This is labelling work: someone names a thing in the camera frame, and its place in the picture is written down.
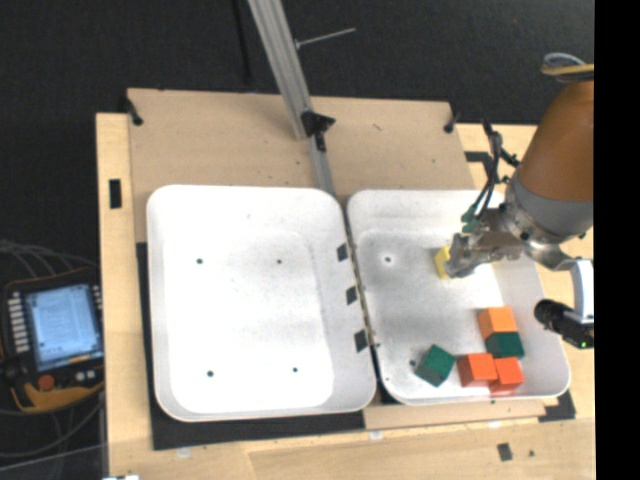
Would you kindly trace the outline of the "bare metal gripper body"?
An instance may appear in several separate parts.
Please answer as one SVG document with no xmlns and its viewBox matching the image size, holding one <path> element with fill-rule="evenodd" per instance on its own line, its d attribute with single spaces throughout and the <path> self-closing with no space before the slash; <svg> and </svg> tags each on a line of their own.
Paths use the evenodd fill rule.
<svg viewBox="0 0 640 480">
<path fill-rule="evenodd" d="M 468 269 L 502 260 L 517 260 L 526 255 L 551 271 L 568 270 L 570 256 L 557 236 L 532 220 L 516 206 L 488 210 L 468 241 Z"/>
</svg>

